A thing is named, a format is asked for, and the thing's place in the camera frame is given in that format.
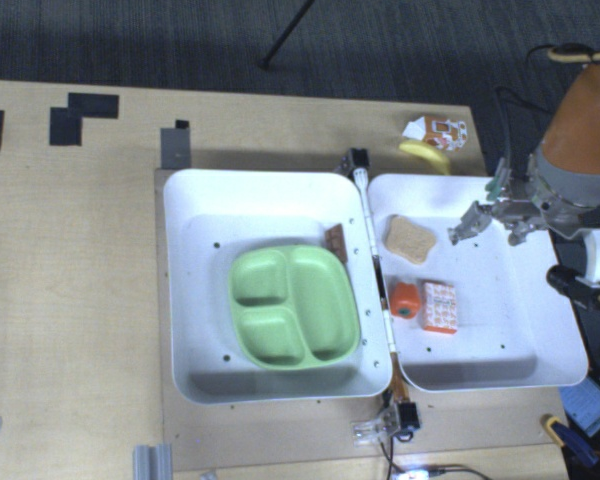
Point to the green divided plate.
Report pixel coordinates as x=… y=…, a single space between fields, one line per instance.
x=320 y=308

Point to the orange toy carrot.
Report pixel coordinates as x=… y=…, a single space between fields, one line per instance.
x=405 y=299

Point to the white plastic tray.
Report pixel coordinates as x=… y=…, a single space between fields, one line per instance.
x=205 y=278
x=500 y=308

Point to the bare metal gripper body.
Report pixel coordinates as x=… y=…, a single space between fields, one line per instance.
x=555 y=213

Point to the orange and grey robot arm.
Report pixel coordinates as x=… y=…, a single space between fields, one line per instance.
x=580 y=133

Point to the yellow banana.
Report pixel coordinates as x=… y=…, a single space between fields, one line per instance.
x=430 y=155

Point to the orange and white gabled carton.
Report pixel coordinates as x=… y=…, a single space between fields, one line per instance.
x=442 y=133

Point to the brown chocolate bar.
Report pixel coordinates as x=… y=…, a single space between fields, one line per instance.
x=336 y=242

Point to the black cylinder on white bracket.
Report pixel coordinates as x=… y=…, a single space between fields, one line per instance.
x=580 y=283

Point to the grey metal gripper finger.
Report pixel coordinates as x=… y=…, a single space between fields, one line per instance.
x=470 y=223
x=522 y=232

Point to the tan bread slice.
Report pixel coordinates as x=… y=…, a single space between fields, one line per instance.
x=409 y=240

